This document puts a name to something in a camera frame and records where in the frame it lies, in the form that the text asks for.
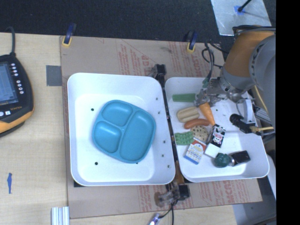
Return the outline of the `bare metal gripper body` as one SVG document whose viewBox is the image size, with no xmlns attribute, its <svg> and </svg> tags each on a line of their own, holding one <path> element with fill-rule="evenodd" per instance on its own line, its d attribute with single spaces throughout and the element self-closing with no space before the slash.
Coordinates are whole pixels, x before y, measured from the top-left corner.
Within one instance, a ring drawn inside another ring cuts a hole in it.
<svg viewBox="0 0 300 225">
<path fill-rule="evenodd" d="M 245 90 L 235 88 L 224 78 L 217 77 L 211 79 L 205 78 L 198 95 L 203 96 L 204 103 L 209 103 L 210 98 L 217 98 L 218 102 L 229 99 L 234 103 L 238 103 L 241 99 L 243 99 L 242 95 L 245 92 Z"/>
</svg>

